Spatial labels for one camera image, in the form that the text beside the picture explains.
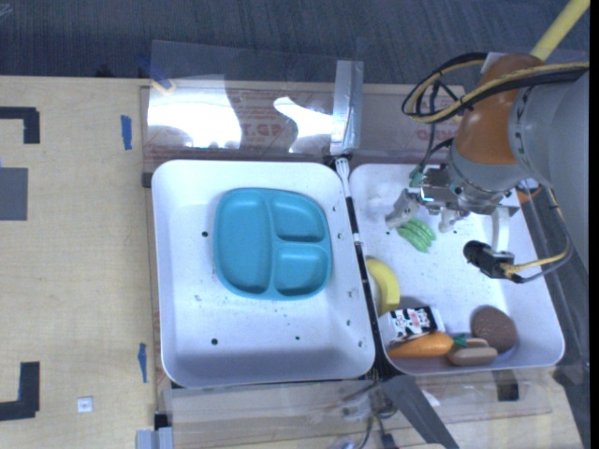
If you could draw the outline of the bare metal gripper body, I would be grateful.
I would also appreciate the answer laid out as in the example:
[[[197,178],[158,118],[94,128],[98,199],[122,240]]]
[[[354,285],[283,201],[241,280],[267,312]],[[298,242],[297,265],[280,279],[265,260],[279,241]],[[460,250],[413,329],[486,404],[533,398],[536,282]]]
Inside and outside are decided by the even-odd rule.
[[[463,177],[452,165],[429,167],[420,183],[420,202],[429,209],[492,214],[505,191],[482,188]]]

